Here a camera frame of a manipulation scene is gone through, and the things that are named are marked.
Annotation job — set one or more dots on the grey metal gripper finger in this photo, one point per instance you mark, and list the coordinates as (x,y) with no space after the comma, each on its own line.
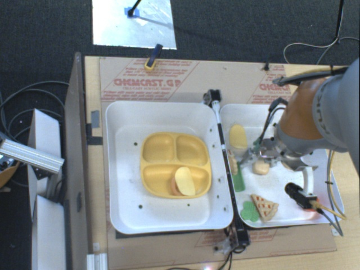
(249,157)
(267,161)

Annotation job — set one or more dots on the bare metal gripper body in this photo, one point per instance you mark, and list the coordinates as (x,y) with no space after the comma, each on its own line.
(277,150)

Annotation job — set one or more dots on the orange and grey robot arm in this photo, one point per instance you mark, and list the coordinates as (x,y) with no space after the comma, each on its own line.
(315,114)

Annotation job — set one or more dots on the beige round toy bread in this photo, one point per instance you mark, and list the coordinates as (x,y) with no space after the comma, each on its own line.
(260,168)

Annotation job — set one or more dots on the beige toy pastry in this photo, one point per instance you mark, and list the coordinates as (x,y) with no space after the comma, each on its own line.
(233,162)

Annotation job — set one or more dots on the thin black and white rod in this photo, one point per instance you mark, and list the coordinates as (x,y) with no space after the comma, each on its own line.
(225,156)

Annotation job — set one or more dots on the green flat rectangular piece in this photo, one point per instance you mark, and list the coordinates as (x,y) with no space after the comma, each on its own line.
(239,180)

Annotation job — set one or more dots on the toy pie slice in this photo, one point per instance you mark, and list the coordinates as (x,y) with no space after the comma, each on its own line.
(264,208)

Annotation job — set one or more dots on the white plastic tray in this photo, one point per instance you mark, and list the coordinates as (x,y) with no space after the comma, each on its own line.
(287,207)
(157,215)

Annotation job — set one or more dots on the green toy clover leaf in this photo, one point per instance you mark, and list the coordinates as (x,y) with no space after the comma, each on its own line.
(249,212)

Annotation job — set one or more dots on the yellow divided plate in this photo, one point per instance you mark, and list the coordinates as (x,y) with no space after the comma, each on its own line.
(160,150)

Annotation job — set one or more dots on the brown cardboard board red print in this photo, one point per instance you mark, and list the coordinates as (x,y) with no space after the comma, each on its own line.
(174,77)

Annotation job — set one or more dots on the black cylinder on white bracket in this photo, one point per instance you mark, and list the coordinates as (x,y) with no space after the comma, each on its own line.
(298,193)

